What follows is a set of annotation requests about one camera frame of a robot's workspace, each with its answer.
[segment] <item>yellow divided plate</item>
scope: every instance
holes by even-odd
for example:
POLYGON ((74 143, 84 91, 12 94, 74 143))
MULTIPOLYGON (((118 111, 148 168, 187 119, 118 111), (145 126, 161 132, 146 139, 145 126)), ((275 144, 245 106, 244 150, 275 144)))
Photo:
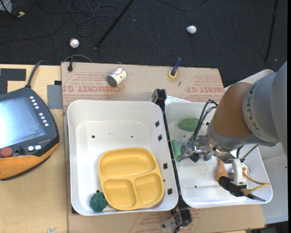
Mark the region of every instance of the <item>yellow divided plate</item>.
POLYGON ((103 195, 117 210, 150 207, 163 198, 160 168, 147 149, 123 148, 105 152, 99 158, 98 172, 103 195))

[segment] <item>can label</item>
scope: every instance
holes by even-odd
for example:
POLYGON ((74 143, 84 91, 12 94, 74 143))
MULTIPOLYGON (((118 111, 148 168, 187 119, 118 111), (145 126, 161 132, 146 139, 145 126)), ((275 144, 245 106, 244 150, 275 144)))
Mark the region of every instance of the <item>can label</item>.
POLYGON ((114 70, 112 73, 110 73, 107 76, 107 82, 110 86, 116 87, 126 78, 127 78, 127 72, 123 68, 118 67, 116 70, 114 70))

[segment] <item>red emergency stop button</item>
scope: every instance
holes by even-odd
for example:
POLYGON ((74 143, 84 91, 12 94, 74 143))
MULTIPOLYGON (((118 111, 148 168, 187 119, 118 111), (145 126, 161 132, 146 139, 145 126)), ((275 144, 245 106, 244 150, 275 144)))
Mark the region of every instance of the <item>red emergency stop button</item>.
POLYGON ((0 150, 2 158, 11 157, 13 155, 13 149, 11 147, 4 147, 0 150))

